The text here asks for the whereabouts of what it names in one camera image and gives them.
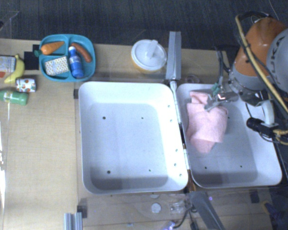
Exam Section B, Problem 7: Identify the blue bottle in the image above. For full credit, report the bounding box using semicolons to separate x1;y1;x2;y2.
68;46;84;79

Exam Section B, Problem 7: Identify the yellow cup with white lid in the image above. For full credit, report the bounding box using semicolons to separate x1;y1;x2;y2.
131;39;168;75

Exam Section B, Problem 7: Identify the blue divided plate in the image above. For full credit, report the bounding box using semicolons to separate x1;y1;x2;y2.
38;34;96;83

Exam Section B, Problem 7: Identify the green bottle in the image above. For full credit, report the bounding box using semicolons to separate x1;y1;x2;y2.
0;88;30;106

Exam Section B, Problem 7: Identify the white and red carton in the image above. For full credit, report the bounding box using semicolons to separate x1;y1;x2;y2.
0;54;17;79

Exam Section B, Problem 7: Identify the white plastic tray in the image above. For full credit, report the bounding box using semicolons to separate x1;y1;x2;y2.
176;83;283;189
77;80;189;196

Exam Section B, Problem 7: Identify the white can with orange print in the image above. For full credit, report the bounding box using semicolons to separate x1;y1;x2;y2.
15;77;37;93

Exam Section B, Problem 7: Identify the yellow banana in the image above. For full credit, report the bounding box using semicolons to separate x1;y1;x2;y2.
3;54;25;84

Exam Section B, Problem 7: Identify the black cylinder on white bracket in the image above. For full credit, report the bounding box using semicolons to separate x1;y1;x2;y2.
246;99;279;139

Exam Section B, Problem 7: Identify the brown sausage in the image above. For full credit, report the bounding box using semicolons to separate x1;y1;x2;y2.
70;42;93;63

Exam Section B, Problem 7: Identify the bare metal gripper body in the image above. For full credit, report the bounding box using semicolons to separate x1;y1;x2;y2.
211;91;240;105

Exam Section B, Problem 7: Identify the pink cloth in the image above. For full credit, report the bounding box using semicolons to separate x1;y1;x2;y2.
185;91;229;154

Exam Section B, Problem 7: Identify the orange carrot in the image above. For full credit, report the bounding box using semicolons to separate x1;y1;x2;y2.
34;40;66;58

